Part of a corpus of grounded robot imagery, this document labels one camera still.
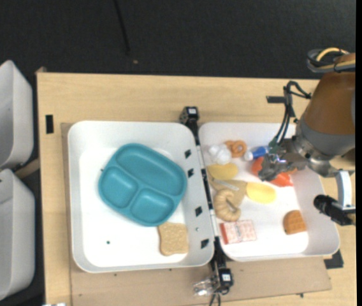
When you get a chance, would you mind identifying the orange waffle biscuit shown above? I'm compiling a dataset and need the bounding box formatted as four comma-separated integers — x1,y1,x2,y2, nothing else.
282,209,307,235

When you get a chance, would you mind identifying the orange carrot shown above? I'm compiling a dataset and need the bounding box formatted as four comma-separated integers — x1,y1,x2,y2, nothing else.
251,156,296,188

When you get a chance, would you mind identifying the white lumpy toy food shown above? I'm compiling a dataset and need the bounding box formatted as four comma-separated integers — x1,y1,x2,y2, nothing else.
207,143,233,166

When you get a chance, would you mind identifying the red and white packet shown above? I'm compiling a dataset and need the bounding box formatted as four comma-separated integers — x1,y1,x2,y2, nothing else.
219,219,258,245

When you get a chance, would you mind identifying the tan bread slice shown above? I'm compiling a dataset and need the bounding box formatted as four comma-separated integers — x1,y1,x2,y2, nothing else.
157,221,190,257

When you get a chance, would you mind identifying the white plastic tray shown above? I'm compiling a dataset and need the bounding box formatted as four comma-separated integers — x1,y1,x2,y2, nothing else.
67,120,215,274
197,121,342,263

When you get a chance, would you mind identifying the thin black and white rod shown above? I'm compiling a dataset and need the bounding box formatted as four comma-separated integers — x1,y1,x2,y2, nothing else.
189,119,225,269

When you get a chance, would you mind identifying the yellow potato chip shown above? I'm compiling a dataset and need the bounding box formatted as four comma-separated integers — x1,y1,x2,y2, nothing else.
206,162,240,182
245,181,278,205

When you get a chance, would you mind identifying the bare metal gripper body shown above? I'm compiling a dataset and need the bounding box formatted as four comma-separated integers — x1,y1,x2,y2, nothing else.
264,138,340,177

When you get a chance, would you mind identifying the black cylinder on white bracket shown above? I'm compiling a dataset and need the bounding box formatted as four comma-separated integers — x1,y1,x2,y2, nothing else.
313,170,356,227

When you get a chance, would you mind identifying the blue and white bottle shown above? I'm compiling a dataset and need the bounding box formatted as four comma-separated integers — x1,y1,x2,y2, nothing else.
243,145,270,162

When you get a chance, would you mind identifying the tan croissant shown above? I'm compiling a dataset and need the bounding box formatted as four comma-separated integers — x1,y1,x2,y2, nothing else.
213,187,243,222

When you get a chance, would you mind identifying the orange pretzel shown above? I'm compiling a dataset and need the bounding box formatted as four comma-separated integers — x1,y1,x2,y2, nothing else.
223,139,248,159

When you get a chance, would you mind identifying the black block with thin wires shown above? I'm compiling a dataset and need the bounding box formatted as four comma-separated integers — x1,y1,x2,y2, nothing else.
178,106,200,124
216,267,235,288

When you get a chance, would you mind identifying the blue divided plate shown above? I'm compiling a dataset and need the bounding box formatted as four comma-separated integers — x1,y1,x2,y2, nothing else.
97,142,189,228

